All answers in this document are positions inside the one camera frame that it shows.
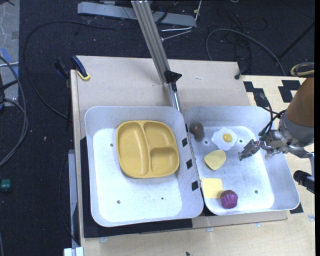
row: green object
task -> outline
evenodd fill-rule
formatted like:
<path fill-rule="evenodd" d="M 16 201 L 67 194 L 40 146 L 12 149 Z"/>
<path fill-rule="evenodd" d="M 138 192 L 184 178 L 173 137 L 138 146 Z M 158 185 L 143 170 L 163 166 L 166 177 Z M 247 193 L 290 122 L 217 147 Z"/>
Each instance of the green object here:
<path fill-rule="evenodd" d="M 12 191 L 11 180 L 9 178 L 2 179 L 0 183 L 0 192 L 8 193 Z"/>
<path fill-rule="evenodd" d="M 262 136 L 266 133 L 267 128 L 263 128 L 262 131 L 258 133 L 259 136 Z"/>
<path fill-rule="evenodd" d="M 265 141 L 266 139 L 267 139 L 267 137 L 268 137 L 268 134 L 264 134 L 264 135 L 262 135 L 261 137 L 260 137 L 260 141 L 261 142 L 263 142 L 263 141 Z"/>

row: black mat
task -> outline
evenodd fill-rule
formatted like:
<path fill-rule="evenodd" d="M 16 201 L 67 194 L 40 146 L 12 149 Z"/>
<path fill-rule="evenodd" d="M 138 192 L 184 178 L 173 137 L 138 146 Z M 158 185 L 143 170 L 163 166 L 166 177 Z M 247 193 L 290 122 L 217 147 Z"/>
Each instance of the black mat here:
<path fill-rule="evenodd" d="M 177 219 L 167 221 L 154 221 L 140 224 L 103 227 L 98 225 L 91 214 L 90 178 L 87 139 L 80 142 L 81 147 L 81 175 L 82 175 L 82 203 L 83 203 L 83 231 L 86 238 L 109 237 L 125 234 L 157 232 L 192 228 L 191 219 Z"/>
<path fill-rule="evenodd" d="M 26 67 L 38 92 L 49 105 L 66 115 L 70 90 L 55 70 L 55 60 L 65 59 L 72 67 L 73 55 L 149 58 L 143 35 L 132 20 L 79 16 L 79 0 L 21 0 L 19 30 L 19 76 L 27 99 L 29 131 L 13 158 L 0 168 L 0 178 L 10 178 L 13 191 L 0 194 L 0 230 L 5 255 L 62 255 L 71 239 L 62 223 L 58 184 L 64 159 L 73 147 L 72 126 L 40 100 L 30 82 Z M 168 10 L 174 1 L 153 1 L 153 9 Z M 170 12 L 194 15 L 198 1 L 179 1 Z M 314 22 L 314 0 L 229 0 L 203 1 L 197 29 L 164 41 L 169 59 L 209 60 L 206 37 L 216 29 L 244 32 L 270 49 L 283 52 Z M 76 21 L 104 28 L 61 22 Z M 171 26 L 160 25 L 167 29 Z M 164 33 L 168 37 L 177 32 Z M 276 61 L 255 43 L 228 33 L 214 34 L 208 49 L 215 61 L 237 61 L 245 74 L 282 75 Z M 301 62 L 314 61 L 315 30 L 312 28 L 280 60 L 284 72 Z M 22 114 L 12 107 L 0 113 L 0 157 L 17 142 Z M 68 172 L 63 170 L 61 206 L 69 221 Z"/>

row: toy fried egg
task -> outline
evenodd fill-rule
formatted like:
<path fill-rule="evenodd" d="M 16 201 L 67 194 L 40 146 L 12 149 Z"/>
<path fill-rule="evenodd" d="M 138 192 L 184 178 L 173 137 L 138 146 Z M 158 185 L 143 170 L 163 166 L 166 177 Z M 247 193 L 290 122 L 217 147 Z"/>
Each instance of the toy fried egg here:
<path fill-rule="evenodd" d="M 238 136 L 229 128 L 222 127 L 213 133 L 211 141 L 218 146 L 219 149 L 228 151 L 237 142 Z"/>

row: black cable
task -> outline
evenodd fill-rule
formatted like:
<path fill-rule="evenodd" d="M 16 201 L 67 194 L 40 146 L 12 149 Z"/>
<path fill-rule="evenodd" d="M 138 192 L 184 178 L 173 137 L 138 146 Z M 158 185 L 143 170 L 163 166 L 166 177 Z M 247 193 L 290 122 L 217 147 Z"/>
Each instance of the black cable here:
<path fill-rule="evenodd" d="M 231 22 L 231 24 L 230 24 L 231 29 L 238 31 L 238 32 L 241 32 L 241 33 L 244 33 L 245 28 L 248 30 L 253 30 L 253 31 L 262 31 L 262 30 L 266 29 L 268 26 L 268 22 L 266 21 L 266 19 L 264 19 L 262 17 L 255 16 L 255 17 L 252 17 L 248 20 L 241 20 L 238 18 L 238 16 L 234 12 L 230 11 L 227 8 L 218 8 L 217 14 L 222 19 Z M 262 20 L 264 22 L 264 26 L 261 28 L 253 28 L 253 27 L 243 25 L 243 23 L 248 23 L 248 22 L 251 22 L 256 19 Z M 215 41 L 218 43 L 227 43 L 227 44 L 231 44 L 234 46 L 233 52 L 234 52 L 236 61 L 238 62 L 239 66 L 241 67 L 240 72 L 234 76 L 235 79 L 238 80 L 243 73 L 248 73 L 248 74 L 251 73 L 252 50 L 251 50 L 251 46 L 250 46 L 249 41 L 247 41 L 245 38 L 243 38 L 237 34 L 230 33 L 230 32 L 227 32 L 224 35 L 224 37 L 221 38 L 220 40 L 215 40 Z M 245 49 L 248 52 L 248 58 L 245 57 L 243 55 L 243 53 L 238 53 L 240 50 L 243 50 L 243 49 Z"/>
<path fill-rule="evenodd" d="M 296 4 L 294 1 L 285 1 L 285 0 L 278 0 L 278 1 L 281 2 L 282 4 L 288 6 L 289 8 L 295 10 L 297 13 L 302 14 L 302 15 L 310 18 L 313 21 L 315 20 L 314 17 L 310 16 L 309 14 L 304 13 L 303 10 L 305 10 L 305 9 L 301 8 L 301 6 Z"/>
<path fill-rule="evenodd" d="M 25 68 L 25 71 L 27 73 L 27 76 L 31 82 L 31 85 L 34 89 L 34 91 L 36 92 L 36 94 L 38 95 L 38 97 L 40 98 L 40 100 L 51 110 L 53 111 L 54 113 L 56 113 L 58 116 L 64 118 L 64 119 L 67 119 L 69 121 L 72 122 L 72 120 L 70 120 L 65 114 L 62 114 L 61 112 L 59 112 L 58 110 L 56 110 L 55 108 L 53 108 L 44 98 L 43 96 L 40 94 L 39 90 L 37 89 L 37 87 L 35 86 L 35 83 L 31 77 L 31 74 L 30 74 L 30 70 L 28 68 L 28 65 L 27 65 L 27 46 L 28 46 L 28 43 L 29 43 L 29 40 L 31 38 L 31 36 L 39 29 L 45 27 L 45 26 L 48 26 L 48 25 L 52 25 L 52 24 L 76 24 L 76 25 L 82 25 L 82 26 L 85 26 L 85 27 L 90 27 L 90 28 L 95 28 L 95 29 L 101 29 L 101 30 L 131 30 L 131 29 L 135 29 L 135 28 L 138 28 L 139 25 L 136 25 L 136 26 L 132 26 L 132 27 L 102 27 L 102 26 L 97 26 L 97 25 L 91 25 L 91 24 L 86 24 L 86 23 L 82 23 L 82 22 L 79 22 L 79 21 L 73 21 L 73 20 L 58 20 L 58 21 L 52 21 L 52 22 L 48 22 L 48 23 L 45 23 L 45 24 L 42 24 L 36 28 L 34 28 L 30 34 L 27 36 L 26 38 L 26 42 L 25 42 L 25 45 L 24 45 L 24 48 L 23 48 L 23 55 L 22 55 L 22 58 L 23 58 L 23 64 L 24 64 L 24 68 Z"/>
<path fill-rule="evenodd" d="M 265 134 L 268 135 L 268 134 L 270 133 L 270 131 L 271 131 L 271 129 L 272 129 L 272 124 L 273 124 L 274 120 L 276 120 L 277 118 L 280 118 L 280 117 L 283 115 L 284 112 L 286 112 L 286 110 L 280 111 L 278 114 L 276 114 L 276 115 L 270 120 L 270 122 L 264 127 L 265 129 L 268 128 L 268 131 L 267 131 Z"/>
<path fill-rule="evenodd" d="M 255 43 L 256 45 L 258 45 L 258 46 L 260 46 L 261 48 L 263 48 L 267 53 L 269 53 L 269 54 L 276 60 L 276 62 L 279 64 L 279 66 L 280 66 L 280 68 L 281 68 L 281 71 L 282 71 L 283 76 L 286 76 L 286 72 L 285 72 L 282 64 L 280 63 L 279 59 L 275 56 L 275 54 L 274 54 L 271 50 L 269 50 L 266 46 L 264 46 L 262 43 L 258 42 L 257 40 L 255 40 L 255 39 L 247 36 L 246 34 L 243 34 L 243 33 L 241 33 L 241 32 L 238 32 L 238 31 L 232 30 L 232 29 L 219 28 L 219 29 L 216 29 L 216 30 L 210 32 L 210 33 L 208 34 L 208 36 L 206 37 L 206 40 L 205 40 L 205 48 L 206 48 L 207 55 L 208 55 L 208 57 L 209 57 L 209 59 L 210 59 L 211 61 L 212 61 L 213 59 L 212 59 L 212 57 L 211 57 L 211 55 L 210 55 L 210 51 L 209 51 L 209 39 L 210 39 L 210 37 L 211 37 L 212 34 L 214 34 L 214 33 L 216 33 L 216 32 L 219 32 L 219 31 L 228 31 L 228 32 L 235 33 L 235 34 L 237 34 L 237 35 L 240 35 L 240 36 L 242 36 L 242 37 L 244 37 L 244 38 L 249 39 L 250 41 L 252 41 L 252 42 Z"/>
<path fill-rule="evenodd" d="M 168 12 L 169 12 L 172 8 L 174 8 L 178 3 L 179 3 L 178 1 L 175 1 L 175 3 L 174 3 L 171 7 L 169 7 L 169 8 L 167 9 L 167 11 L 166 11 L 167 14 L 168 14 Z M 197 9 L 194 9 L 194 10 L 193 10 L 193 12 L 196 13 L 196 15 L 195 15 L 195 21 L 197 21 L 197 18 L 199 17 L 199 11 L 200 11 L 201 3 L 202 3 L 202 1 L 200 0 L 199 3 L 198 3 Z M 179 28 L 179 26 L 180 26 L 180 25 L 174 25 L 173 28 L 159 29 L 159 33 L 160 33 L 160 32 L 165 32 L 165 33 L 167 33 L 167 32 L 169 32 L 169 31 L 172 31 L 172 32 L 173 32 L 173 31 L 192 31 L 192 30 L 194 29 L 193 26 L 183 26 L 183 27 L 181 27 L 181 28 Z"/>
<path fill-rule="evenodd" d="M 272 107 L 271 107 L 271 104 L 268 100 L 268 98 L 265 96 L 265 94 L 263 92 L 260 92 L 259 94 L 256 94 L 254 97 L 256 96 L 259 96 L 261 99 L 263 99 L 266 104 L 268 105 L 268 108 L 269 108 L 269 112 L 270 112 L 270 122 L 268 123 L 268 125 L 272 124 L 273 123 L 273 118 L 274 118 L 274 115 L 273 115 L 273 111 L 272 111 Z"/>
<path fill-rule="evenodd" d="M 69 155 L 67 154 L 66 155 L 66 158 L 64 159 L 63 161 L 63 164 L 62 164 L 62 167 L 61 167 L 61 171 L 60 171 L 60 177 L 59 177 L 59 183 L 58 183 L 58 186 L 59 186 L 59 197 L 58 197 L 58 200 L 59 200 L 59 208 L 60 208 L 60 215 L 61 215 L 61 218 L 62 218 L 62 222 L 63 222 L 63 225 L 66 229 L 66 231 L 68 232 L 69 236 L 78 244 L 80 245 L 80 242 L 78 241 L 78 239 L 71 233 L 71 231 L 69 230 L 66 222 L 65 222 L 65 219 L 64 219 L 64 216 L 63 216 L 63 213 L 62 213 L 62 207 L 61 207 L 61 179 L 62 179 L 62 174 L 63 174 L 63 171 L 64 171 L 64 168 L 65 168 L 65 165 L 66 165 L 66 162 L 68 160 L 68 157 Z"/>
<path fill-rule="evenodd" d="M 305 30 L 299 37 L 294 40 L 288 47 L 279 55 L 279 59 L 282 59 L 313 27 L 315 26 L 315 21 Z"/>
<path fill-rule="evenodd" d="M 9 101 L 11 103 L 13 103 L 14 105 L 18 106 L 22 112 L 23 112 L 23 126 L 22 126 L 22 131 L 21 131 L 21 135 L 20 138 L 17 142 L 17 144 L 13 147 L 13 149 L 0 161 L 0 167 L 2 167 L 4 164 L 6 164 L 9 159 L 15 154 L 16 150 L 18 149 L 18 147 L 22 144 L 22 142 L 24 141 L 26 135 L 27 135 L 27 131 L 28 131 L 28 118 L 27 118 L 27 108 L 26 108 L 26 98 L 25 98 L 25 93 L 23 90 L 23 87 L 21 85 L 21 82 L 19 80 L 19 77 L 17 75 L 17 73 L 15 72 L 14 68 L 11 66 L 11 64 L 0 55 L 0 60 L 2 60 L 3 62 L 5 62 L 7 64 L 7 66 L 10 68 L 14 78 L 16 79 L 19 89 L 20 89 L 20 94 L 21 94 L 21 98 L 22 98 L 22 103 L 23 103 L 23 107 L 20 106 L 19 104 L 13 102 L 12 100 L 9 99 L 5 99 L 6 101 Z"/>
<path fill-rule="evenodd" d="M 156 22 L 156 25 L 159 25 L 168 15 L 169 11 L 165 12 Z"/>
<path fill-rule="evenodd" d="M 262 108 L 262 109 L 264 109 L 264 110 L 266 110 L 266 111 L 268 111 L 268 112 L 271 112 L 272 114 L 276 114 L 276 115 L 279 114 L 278 112 L 270 111 L 270 109 L 268 109 L 268 108 L 260 105 L 258 102 L 257 102 L 256 104 L 258 105 L 258 107 L 260 107 L 260 108 Z"/>
<path fill-rule="evenodd" d="M 16 83 L 17 83 L 17 80 L 14 80 L 14 81 L 11 81 L 11 82 L 4 84 L 3 86 L 0 87 L 0 92 L 8 89 L 10 86 L 13 86 Z"/>

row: yellow divided plate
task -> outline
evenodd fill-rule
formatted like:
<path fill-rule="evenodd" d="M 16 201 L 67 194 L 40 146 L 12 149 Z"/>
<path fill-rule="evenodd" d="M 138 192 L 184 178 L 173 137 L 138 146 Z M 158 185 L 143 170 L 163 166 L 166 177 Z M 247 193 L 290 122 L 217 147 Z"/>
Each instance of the yellow divided plate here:
<path fill-rule="evenodd" d="M 132 178 L 159 178 L 179 168 L 177 141 L 163 122 L 127 121 L 116 130 L 116 152 L 121 170 Z"/>

